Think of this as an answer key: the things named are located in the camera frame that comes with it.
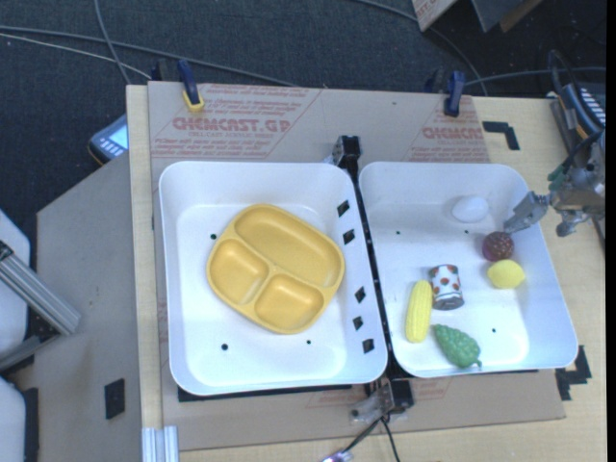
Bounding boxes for thin black rod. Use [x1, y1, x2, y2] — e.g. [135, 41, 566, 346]
[352, 166, 394, 382]

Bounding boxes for brown cardboard board red print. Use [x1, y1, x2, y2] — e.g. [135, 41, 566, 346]
[146, 80, 567, 452]

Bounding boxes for green grapes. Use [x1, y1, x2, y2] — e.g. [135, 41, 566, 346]
[433, 323, 484, 371]

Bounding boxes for white plastic tray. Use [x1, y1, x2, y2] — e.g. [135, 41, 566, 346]
[158, 160, 390, 398]
[357, 161, 580, 380]

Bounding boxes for yellow lemon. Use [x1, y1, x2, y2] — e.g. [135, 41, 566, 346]
[486, 258, 526, 290]

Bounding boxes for yellow divided plate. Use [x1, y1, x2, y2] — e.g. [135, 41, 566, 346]
[205, 203, 347, 336]

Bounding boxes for white egg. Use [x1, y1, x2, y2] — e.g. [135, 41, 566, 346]
[450, 194, 491, 224]

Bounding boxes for black block with wires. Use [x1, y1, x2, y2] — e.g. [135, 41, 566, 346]
[349, 377, 416, 425]
[330, 135, 362, 169]

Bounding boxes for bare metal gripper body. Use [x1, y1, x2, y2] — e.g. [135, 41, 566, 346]
[549, 164, 606, 238]

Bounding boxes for white can with red print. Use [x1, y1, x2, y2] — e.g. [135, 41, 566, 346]
[428, 264, 467, 312]

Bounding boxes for red strawberry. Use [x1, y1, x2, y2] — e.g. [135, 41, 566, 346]
[481, 231, 516, 263]

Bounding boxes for yellow corn cob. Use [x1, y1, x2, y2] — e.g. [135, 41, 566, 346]
[404, 279, 434, 345]

